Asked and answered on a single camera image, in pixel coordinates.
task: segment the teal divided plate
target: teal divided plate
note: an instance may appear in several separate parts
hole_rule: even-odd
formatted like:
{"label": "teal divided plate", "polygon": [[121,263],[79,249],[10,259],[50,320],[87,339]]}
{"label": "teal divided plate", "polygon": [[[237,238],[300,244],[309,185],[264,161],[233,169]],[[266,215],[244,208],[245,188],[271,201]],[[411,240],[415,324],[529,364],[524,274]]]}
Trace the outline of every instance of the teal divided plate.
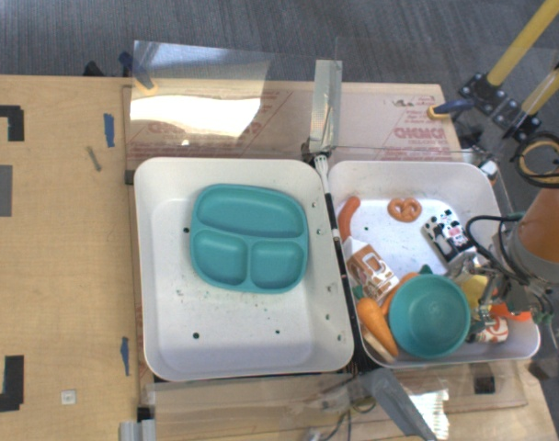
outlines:
{"label": "teal divided plate", "polygon": [[470,330],[470,307],[463,291],[440,275],[406,281],[390,303],[394,340],[407,353],[425,359],[448,356]]}
{"label": "teal divided plate", "polygon": [[192,210],[189,242],[198,275],[220,288],[280,293],[306,271],[306,214],[294,198],[273,189],[205,188]]}

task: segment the yellow tube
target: yellow tube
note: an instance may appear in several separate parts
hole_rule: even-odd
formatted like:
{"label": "yellow tube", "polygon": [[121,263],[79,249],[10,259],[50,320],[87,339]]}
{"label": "yellow tube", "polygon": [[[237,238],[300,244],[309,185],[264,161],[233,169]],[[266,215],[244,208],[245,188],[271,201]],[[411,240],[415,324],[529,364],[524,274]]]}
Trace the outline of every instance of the yellow tube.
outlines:
{"label": "yellow tube", "polygon": [[545,0],[527,26],[510,44],[494,68],[486,76],[490,85],[501,86],[533,43],[541,36],[559,13],[559,0]]}
{"label": "yellow tube", "polygon": [[528,115],[534,115],[547,100],[559,89],[559,69],[551,71],[545,79],[537,85],[527,99],[522,102],[522,110]]}

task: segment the wooden table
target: wooden table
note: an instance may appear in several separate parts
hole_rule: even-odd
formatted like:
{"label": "wooden table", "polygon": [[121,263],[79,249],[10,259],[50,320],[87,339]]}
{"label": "wooden table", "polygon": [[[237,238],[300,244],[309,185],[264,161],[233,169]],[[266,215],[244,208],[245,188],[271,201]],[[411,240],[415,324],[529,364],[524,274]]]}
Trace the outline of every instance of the wooden table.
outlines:
{"label": "wooden table", "polygon": [[[0,165],[11,166],[11,211],[0,215],[0,394],[6,356],[24,358],[23,402],[0,412],[0,439],[115,440],[121,422],[136,420],[130,85],[0,75],[0,105],[20,106],[25,125],[24,141],[8,141],[0,118]],[[538,381],[519,367],[528,404],[451,414],[451,439],[556,439]],[[374,423],[354,439],[402,435],[391,421]]]}

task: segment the black corner marker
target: black corner marker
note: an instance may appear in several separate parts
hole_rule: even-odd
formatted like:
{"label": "black corner marker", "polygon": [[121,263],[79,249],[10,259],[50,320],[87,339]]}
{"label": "black corner marker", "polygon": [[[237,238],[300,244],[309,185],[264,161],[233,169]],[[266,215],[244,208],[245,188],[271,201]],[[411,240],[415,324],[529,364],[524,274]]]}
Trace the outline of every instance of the black corner marker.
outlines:
{"label": "black corner marker", "polygon": [[7,139],[9,142],[24,141],[24,110],[20,106],[0,105],[0,118],[7,118]]}
{"label": "black corner marker", "polygon": [[0,412],[20,410],[24,403],[24,357],[6,356],[4,386],[0,393]]}

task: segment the gray floor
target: gray floor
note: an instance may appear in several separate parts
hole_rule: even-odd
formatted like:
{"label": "gray floor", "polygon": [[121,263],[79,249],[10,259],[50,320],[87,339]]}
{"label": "gray floor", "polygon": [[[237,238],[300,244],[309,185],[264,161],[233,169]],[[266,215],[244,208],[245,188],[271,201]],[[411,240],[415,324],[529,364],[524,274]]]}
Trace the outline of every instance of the gray floor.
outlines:
{"label": "gray floor", "polygon": [[[337,55],[344,80],[439,83],[448,99],[476,72],[488,71],[544,0],[0,0],[0,74],[81,75],[94,61],[121,75],[118,55],[136,40]],[[559,15],[505,82],[523,100],[559,58]],[[559,136],[559,91],[539,113]],[[494,125],[486,131],[494,133]],[[499,153],[517,210],[538,189]],[[559,344],[559,289],[553,326]],[[543,388],[559,434],[559,365],[542,332]]]}

